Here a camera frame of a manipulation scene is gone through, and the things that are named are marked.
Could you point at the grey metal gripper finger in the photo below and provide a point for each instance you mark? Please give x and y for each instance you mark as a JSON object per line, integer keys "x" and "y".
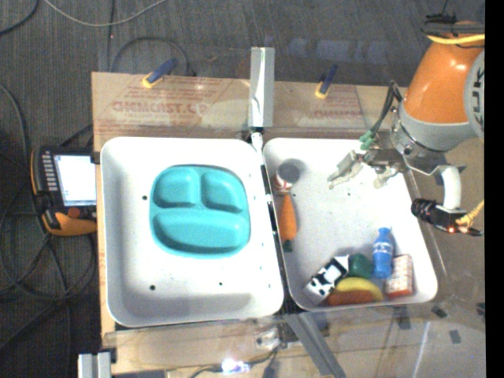
{"x": 346, "y": 167}
{"x": 385, "y": 175}

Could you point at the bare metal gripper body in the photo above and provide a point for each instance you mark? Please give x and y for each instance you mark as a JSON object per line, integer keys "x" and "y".
{"x": 388, "y": 158}

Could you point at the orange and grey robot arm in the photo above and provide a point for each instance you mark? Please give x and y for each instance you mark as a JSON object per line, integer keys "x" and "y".
{"x": 437, "y": 89}

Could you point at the white plastic tray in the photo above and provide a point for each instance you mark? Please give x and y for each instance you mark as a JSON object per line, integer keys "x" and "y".
{"x": 130, "y": 230}
{"x": 338, "y": 219}

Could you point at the red and white small can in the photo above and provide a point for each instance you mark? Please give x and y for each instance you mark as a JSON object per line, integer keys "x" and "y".
{"x": 289, "y": 171}

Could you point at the orange carrot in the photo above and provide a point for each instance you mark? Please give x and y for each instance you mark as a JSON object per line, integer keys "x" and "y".
{"x": 287, "y": 217}

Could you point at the blue bottle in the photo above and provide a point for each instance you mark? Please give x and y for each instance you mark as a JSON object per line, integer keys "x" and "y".
{"x": 382, "y": 256}

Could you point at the green toy vegetable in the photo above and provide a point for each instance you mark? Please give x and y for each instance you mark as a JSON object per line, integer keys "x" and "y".
{"x": 360, "y": 266}

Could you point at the orange and white packet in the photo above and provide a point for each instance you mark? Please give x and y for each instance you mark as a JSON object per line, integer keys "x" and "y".
{"x": 399, "y": 276}

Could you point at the black and white carton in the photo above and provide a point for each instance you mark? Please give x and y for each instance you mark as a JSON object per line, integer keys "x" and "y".
{"x": 327, "y": 278}

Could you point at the yellow banana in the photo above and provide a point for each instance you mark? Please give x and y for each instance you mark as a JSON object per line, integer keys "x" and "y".
{"x": 360, "y": 285}

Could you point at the blue divided plate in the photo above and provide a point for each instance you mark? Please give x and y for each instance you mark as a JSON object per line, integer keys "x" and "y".
{"x": 197, "y": 227}

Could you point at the brown cardboard board red print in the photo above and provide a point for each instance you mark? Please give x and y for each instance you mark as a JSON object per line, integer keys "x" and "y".
{"x": 165, "y": 104}

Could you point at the black cylinder on white bracket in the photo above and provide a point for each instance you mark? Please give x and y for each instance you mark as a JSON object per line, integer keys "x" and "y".
{"x": 451, "y": 187}

